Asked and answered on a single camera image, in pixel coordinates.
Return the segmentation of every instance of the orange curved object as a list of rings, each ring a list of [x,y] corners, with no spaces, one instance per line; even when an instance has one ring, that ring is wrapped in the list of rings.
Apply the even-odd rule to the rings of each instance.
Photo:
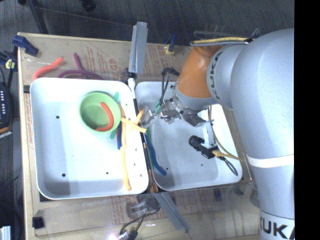
[[[211,58],[222,45],[195,46],[186,58],[176,86],[192,98],[211,98],[207,86],[207,71]]]
[[[95,130],[98,132],[106,132],[106,131],[109,131],[114,126],[114,123],[115,123],[114,116],[112,115],[110,108],[104,102],[101,102],[100,105],[101,107],[103,107],[106,114],[108,115],[109,124],[105,127],[96,128]]]
[[[54,63],[52,63],[51,65],[47,65],[44,66],[42,68],[40,68],[39,70],[37,70],[34,74],[33,74],[33,80],[36,80],[37,78],[39,78],[41,75],[43,75],[44,73],[53,70],[55,67],[57,67],[62,61],[64,60],[64,58],[59,57]]]

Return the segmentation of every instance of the red curved object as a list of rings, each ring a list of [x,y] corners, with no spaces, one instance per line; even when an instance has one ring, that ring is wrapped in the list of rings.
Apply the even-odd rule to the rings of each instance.
[[[105,127],[100,127],[100,128],[96,128],[95,130],[98,132],[105,132],[105,131],[109,131],[113,126],[114,126],[114,116],[112,115],[112,112],[110,110],[110,108],[104,103],[101,102],[100,103],[101,107],[103,107],[103,109],[105,110],[106,114],[108,115],[109,118],[109,124]]]
[[[62,61],[64,60],[64,58],[59,57],[54,63],[52,63],[51,65],[47,65],[44,66],[42,68],[40,68],[39,70],[37,70],[34,75],[33,75],[33,80],[36,80],[37,78],[40,77],[40,75],[46,73],[47,71],[53,70],[55,67],[57,67]]]

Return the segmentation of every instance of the black device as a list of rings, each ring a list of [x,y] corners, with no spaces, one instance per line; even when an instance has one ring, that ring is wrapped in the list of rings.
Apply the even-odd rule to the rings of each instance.
[[[13,111],[10,93],[3,82],[0,82],[0,134],[6,132],[12,123]]]

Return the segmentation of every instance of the white cable tie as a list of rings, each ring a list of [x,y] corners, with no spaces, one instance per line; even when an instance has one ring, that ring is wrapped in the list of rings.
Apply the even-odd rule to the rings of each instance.
[[[248,155],[246,156],[248,157],[248,162],[251,166],[259,168],[274,168],[281,166],[292,166],[295,164],[295,154],[266,159],[257,159]]]

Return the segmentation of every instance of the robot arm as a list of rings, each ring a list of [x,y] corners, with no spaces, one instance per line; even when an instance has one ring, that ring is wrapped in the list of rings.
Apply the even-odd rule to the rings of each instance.
[[[250,44],[195,47],[166,101],[173,118],[195,127],[209,105],[233,110],[258,188],[261,240],[295,239],[293,88],[294,30],[286,29]]]

